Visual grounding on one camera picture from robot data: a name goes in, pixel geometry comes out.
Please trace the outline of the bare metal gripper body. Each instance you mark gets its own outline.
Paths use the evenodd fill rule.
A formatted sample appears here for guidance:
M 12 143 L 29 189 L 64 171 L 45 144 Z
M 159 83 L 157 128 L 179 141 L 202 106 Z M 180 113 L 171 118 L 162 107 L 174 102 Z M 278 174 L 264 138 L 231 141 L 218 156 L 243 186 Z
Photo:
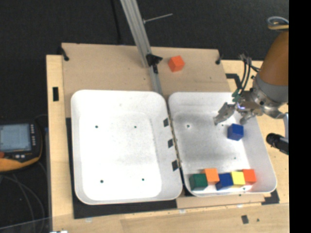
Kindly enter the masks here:
M 279 108 L 287 103 L 287 89 L 250 89 L 234 97 L 238 112 L 252 111 L 256 116 L 266 114 L 271 118 L 282 118 Z

